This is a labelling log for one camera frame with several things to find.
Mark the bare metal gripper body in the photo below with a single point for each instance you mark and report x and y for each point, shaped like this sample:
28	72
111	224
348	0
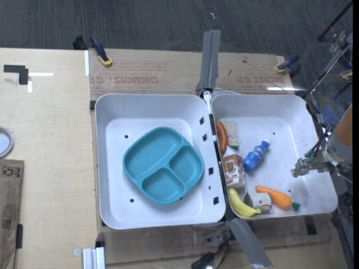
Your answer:
319	163

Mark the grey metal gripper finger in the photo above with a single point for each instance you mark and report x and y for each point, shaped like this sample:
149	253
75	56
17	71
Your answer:
303	162
296	172

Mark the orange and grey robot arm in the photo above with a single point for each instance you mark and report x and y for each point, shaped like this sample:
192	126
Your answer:
343	139

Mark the orange toy carrot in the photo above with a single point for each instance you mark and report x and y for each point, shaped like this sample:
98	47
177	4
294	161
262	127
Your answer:
276	196

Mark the white plastic tray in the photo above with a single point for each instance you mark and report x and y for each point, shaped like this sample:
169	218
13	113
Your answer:
117	212
283	127

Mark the blue plastic bottle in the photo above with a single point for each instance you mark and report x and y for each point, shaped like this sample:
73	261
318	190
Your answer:
253	158

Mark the small white can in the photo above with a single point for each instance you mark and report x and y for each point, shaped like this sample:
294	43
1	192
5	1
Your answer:
262	202

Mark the orange and white carton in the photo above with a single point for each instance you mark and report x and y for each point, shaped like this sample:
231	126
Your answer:
234	169

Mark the yellow banana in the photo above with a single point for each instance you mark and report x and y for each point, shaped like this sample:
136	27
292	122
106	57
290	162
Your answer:
241	206

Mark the white and orange biscuit packet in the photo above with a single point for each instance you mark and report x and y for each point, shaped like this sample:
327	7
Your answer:
232	133

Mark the orange toy sausage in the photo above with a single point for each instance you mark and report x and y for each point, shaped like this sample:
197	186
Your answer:
222	136

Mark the blue divided plate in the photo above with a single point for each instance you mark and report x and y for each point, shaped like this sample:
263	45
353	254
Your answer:
157	150

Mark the brown cardboard board red print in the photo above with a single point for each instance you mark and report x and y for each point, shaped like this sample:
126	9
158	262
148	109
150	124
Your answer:
168	71

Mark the clear tape roll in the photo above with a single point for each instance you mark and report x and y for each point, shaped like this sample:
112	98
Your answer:
10	144

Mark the brown paper bag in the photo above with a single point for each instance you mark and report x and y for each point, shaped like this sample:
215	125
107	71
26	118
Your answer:
9	200

